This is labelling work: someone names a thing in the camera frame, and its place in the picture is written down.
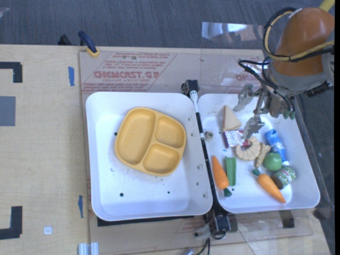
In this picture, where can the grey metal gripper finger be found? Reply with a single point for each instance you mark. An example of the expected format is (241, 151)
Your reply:
(244, 95)
(253, 126)

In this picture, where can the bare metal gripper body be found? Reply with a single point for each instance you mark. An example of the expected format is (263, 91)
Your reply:
(275, 103)

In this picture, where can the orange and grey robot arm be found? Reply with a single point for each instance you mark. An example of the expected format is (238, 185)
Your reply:
(302, 44)

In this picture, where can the beige triangular sandwich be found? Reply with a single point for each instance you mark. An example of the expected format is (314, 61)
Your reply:
(229, 121)

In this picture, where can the blue and white bottle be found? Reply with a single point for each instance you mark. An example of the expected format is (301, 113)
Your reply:
(276, 142)

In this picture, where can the green apple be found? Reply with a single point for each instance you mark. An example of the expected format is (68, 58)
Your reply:
(272, 161)

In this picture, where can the green pea pod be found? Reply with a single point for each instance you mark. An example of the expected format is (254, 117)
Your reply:
(230, 170)

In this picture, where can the thin black and white rod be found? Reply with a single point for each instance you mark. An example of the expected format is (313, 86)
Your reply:
(202, 134)

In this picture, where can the orange carrot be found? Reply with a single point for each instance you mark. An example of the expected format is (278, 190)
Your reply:
(220, 175)
(269, 186)

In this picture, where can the green and white can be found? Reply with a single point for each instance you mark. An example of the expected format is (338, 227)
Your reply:
(285, 176)

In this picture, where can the white plastic tray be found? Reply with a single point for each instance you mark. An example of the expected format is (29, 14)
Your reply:
(247, 195)
(138, 195)

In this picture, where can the yellow divided plate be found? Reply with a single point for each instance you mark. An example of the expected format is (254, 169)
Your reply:
(138, 137)

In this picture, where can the brown cardboard board red print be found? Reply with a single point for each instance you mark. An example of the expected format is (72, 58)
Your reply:
(127, 73)

